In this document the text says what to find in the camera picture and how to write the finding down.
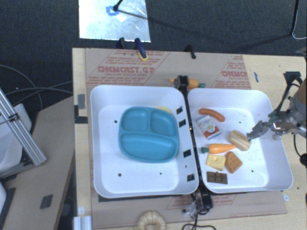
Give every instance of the toy hot dog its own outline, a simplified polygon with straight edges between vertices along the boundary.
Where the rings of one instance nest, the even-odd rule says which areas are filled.
[[[224,122],[225,121],[225,117],[222,114],[220,114],[217,111],[212,110],[212,109],[201,108],[199,110],[199,113],[202,114],[202,115],[209,115],[211,117],[214,117],[214,118],[216,118],[220,122]]]

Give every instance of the cheese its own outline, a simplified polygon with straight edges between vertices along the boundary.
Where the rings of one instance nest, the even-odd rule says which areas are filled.
[[[225,165],[225,161],[226,161],[225,156],[208,154],[206,165],[216,170],[222,171]]]

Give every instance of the black bracket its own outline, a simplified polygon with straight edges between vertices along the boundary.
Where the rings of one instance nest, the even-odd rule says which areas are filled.
[[[13,115],[9,116],[9,119],[8,120],[5,120],[3,122],[0,123],[0,125],[3,125],[5,123],[8,123],[8,122],[13,122],[13,121],[16,121],[18,120],[20,117],[19,117],[19,114],[18,113],[14,113]]]
[[[188,120],[189,120],[189,129],[190,129],[190,134],[191,134],[191,139],[192,139],[192,144],[193,144],[193,149],[194,149],[194,155],[195,155],[195,161],[196,161],[196,166],[197,166],[197,171],[198,171],[198,177],[199,177],[199,182],[200,182],[199,190],[201,192],[201,199],[202,199],[202,204],[203,204],[203,209],[201,209],[202,211],[202,210],[211,209],[213,207],[213,202],[211,198],[211,192],[205,186],[203,179],[202,179],[202,175],[201,175],[201,165],[198,159],[197,146],[196,146],[192,119],[191,119],[191,114],[190,114],[190,109],[189,109],[188,85],[189,85],[189,79],[187,76],[178,76],[175,79],[173,86],[183,94],[183,97],[185,100],[185,105],[186,105],[186,110],[187,110],[187,115],[188,115]]]
[[[126,42],[125,42],[125,38],[121,37],[117,42],[116,42],[116,46],[117,49],[126,49]]]
[[[286,80],[287,84],[293,83],[295,80],[302,84],[303,80],[300,78],[301,73],[299,71],[286,71],[284,74],[284,79]]]
[[[186,48],[183,50],[183,52],[190,52],[192,59],[196,59],[196,55],[194,53],[194,49],[193,49],[192,45],[188,44],[186,46]]]

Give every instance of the blue plate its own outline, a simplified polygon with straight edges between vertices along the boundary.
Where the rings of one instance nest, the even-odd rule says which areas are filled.
[[[121,117],[118,140],[121,152],[131,159],[167,162],[178,152],[177,122],[160,109],[131,107]]]

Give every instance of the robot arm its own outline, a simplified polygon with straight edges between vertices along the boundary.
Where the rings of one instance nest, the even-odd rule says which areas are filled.
[[[287,111],[280,111],[283,101],[292,85],[292,83],[287,85],[281,103],[275,111],[269,114],[269,121],[259,121],[253,127],[253,131],[247,134],[249,140],[260,137],[269,129],[275,132],[275,139],[287,133],[293,135],[300,134],[306,138],[306,79],[301,83],[294,97],[290,98],[290,104]]]

